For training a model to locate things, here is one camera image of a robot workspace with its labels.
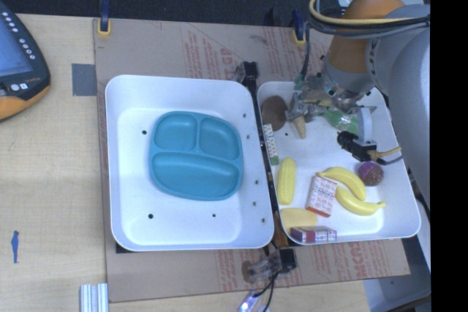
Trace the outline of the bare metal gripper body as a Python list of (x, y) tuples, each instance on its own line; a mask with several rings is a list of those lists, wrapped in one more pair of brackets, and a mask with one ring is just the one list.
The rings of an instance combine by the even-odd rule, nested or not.
[(369, 92), (354, 93), (345, 90), (322, 74), (309, 75), (303, 82), (302, 101), (315, 107), (340, 110), (344, 114), (355, 114), (360, 100)]

